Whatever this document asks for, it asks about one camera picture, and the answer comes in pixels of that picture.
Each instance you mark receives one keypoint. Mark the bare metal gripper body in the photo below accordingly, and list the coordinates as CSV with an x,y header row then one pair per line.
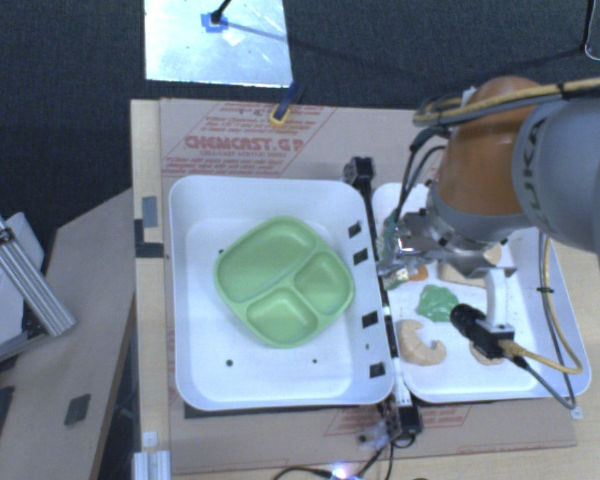
x,y
422,235

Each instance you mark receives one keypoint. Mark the green toy lettuce leaf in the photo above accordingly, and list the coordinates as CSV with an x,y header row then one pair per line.
x,y
435,302

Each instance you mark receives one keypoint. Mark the yellow-green toy food piece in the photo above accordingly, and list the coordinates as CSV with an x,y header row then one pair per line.
x,y
395,281

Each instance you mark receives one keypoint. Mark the tan round biscuit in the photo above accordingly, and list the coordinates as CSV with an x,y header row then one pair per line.
x,y
484,358

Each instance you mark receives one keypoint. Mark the tan toy croissant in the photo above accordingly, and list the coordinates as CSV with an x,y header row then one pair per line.
x,y
417,348

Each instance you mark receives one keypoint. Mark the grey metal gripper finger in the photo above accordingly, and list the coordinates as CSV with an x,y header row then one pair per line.
x,y
386,267
406,260

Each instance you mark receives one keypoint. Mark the orange toy food piece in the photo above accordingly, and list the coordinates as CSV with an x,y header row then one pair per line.
x,y
420,273

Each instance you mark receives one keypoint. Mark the thin black and white rod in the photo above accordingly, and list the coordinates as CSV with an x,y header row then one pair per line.
x,y
386,313

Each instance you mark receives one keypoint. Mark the white plastic tray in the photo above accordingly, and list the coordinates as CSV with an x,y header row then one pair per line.
x,y
215,368
480,383

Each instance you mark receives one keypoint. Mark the tan toy bread slice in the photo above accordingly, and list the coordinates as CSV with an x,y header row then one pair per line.
x,y
452,273

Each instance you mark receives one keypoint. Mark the green divided plate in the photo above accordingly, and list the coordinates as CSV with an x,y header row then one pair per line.
x,y
275,273

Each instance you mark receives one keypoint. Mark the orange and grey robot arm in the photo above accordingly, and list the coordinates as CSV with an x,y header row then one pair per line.
x,y
540,168

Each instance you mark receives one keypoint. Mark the brown cardboard board, red print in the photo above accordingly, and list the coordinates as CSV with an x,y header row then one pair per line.
x,y
240,143

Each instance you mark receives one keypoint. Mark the black cylinder on white bracket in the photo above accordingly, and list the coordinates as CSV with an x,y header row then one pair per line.
x,y
480,325

